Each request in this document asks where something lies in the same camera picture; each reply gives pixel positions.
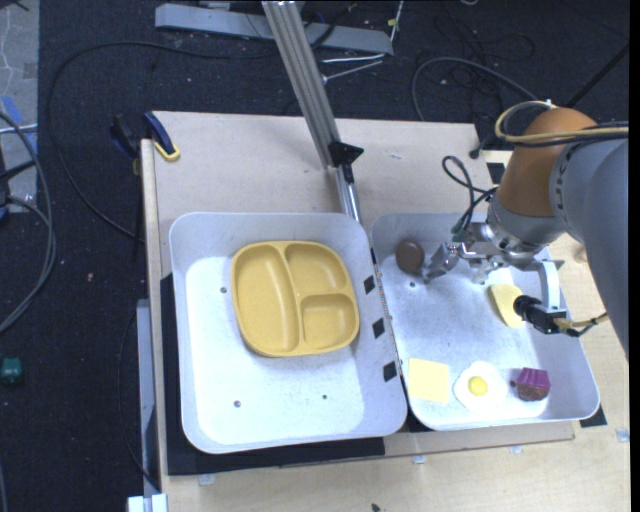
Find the white and yellow fried egg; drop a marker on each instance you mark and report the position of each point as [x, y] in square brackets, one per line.
[480, 387]

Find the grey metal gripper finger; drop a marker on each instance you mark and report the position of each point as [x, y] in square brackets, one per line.
[485, 272]
[441, 261]

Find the black cylinder on white bracket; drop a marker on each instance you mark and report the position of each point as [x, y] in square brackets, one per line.
[537, 312]

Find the yellow divided plate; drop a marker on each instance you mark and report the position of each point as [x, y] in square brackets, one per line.
[265, 300]

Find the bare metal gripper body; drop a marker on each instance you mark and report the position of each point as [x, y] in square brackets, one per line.
[482, 245]

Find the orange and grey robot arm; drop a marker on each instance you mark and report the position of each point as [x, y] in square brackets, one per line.
[590, 190]

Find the white plastic tray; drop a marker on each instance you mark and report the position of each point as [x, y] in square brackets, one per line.
[450, 320]
[280, 400]

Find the pale wood board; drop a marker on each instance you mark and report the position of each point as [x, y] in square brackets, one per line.
[240, 170]

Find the purple and brown cupcake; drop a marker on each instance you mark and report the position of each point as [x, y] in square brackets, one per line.
[533, 384]

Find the yellow cheese slice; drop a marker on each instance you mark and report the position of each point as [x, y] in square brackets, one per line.
[429, 381]

